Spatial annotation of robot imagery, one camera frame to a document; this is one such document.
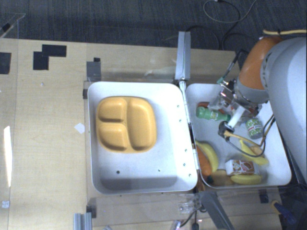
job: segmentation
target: yellow cable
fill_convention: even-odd
[[[226,137],[235,137],[235,138],[244,140],[244,141],[246,141],[246,142],[248,142],[248,143],[250,143],[250,144],[253,144],[254,146],[261,147],[261,146],[258,145],[257,143],[255,143],[255,142],[253,142],[253,141],[251,141],[251,140],[249,140],[249,139],[246,139],[245,137],[242,137],[242,136],[238,136],[238,135],[232,134],[232,133],[230,133],[230,132],[227,131],[227,130],[224,132],[224,136],[226,136]]]
[[[267,137],[267,135],[268,135],[268,132],[269,132],[270,128],[272,127],[272,125],[273,125],[273,123],[271,122],[270,125],[269,125],[269,127],[268,127],[268,129],[265,131],[265,133],[264,133],[264,135],[263,135],[263,138],[262,138],[262,140],[261,140],[260,146],[262,146],[262,144],[263,144],[264,140],[266,139],[266,137]]]
[[[266,35],[289,35],[289,34],[297,34],[297,33],[307,33],[306,29],[299,29],[299,30],[291,30],[291,31],[282,31],[282,32],[273,32],[268,30],[263,30],[263,33]]]

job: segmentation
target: table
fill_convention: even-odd
[[[33,52],[42,51],[43,44],[67,46],[66,57],[49,57],[49,70],[33,70]],[[1,39],[0,52],[12,53],[9,75],[0,75],[0,101],[5,103],[0,121],[2,129],[12,124],[13,144],[10,189],[3,159],[0,164],[1,201],[10,202],[9,208],[0,209],[0,229],[72,229],[73,214],[85,213],[88,200],[85,134],[75,129],[84,124],[86,62],[100,58],[102,77],[108,81],[155,81],[161,75],[161,81],[169,81],[177,49]],[[233,57],[234,52],[192,49],[191,80],[215,82]],[[237,76],[235,69],[230,78]],[[146,215],[142,204],[131,205],[124,196],[105,198],[105,219],[113,230],[169,230],[172,220],[188,216],[178,213],[174,194],[153,204],[150,195],[144,197],[147,207],[161,204],[164,217],[157,212],[140,218]],[[281,229],[278,216],[269,204],[260,203],[257,193],[225,192],[219,197],[236,229]],[[280,199],[278,189],[269,190],[268,197],[270,202]],[[201,229],[215,229],[207,213],[199,217]]]

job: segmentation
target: green can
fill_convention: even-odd
[[[251,139],[258,139],[263,137],[263,129],[261,122],[257,118],[252,118],[246,123],[246,128],[248,129],[248,134]]]

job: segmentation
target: yellow divided plate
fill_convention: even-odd
[[[103,99],[97,107],[96,131],[101,146],[115,152],[148,151],[157,140],[153,108],[138,97]]]

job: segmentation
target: black square marker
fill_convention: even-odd
[[[11,67],[11,53],[0,52],[0,74],[9,74]]]
[[[43,56],[66,57],[66,48],[65,45],[43,44]]]
[[[33,70],[49,70],[49,57],[42,52],[33,52]]]
[[[2,30],[3,30],[4,32],[6,32],[6,31],[9,30],[10,27],[11,27],[11,25],[10,25],[9,23],[6,23],[6,24],[2,27]]]

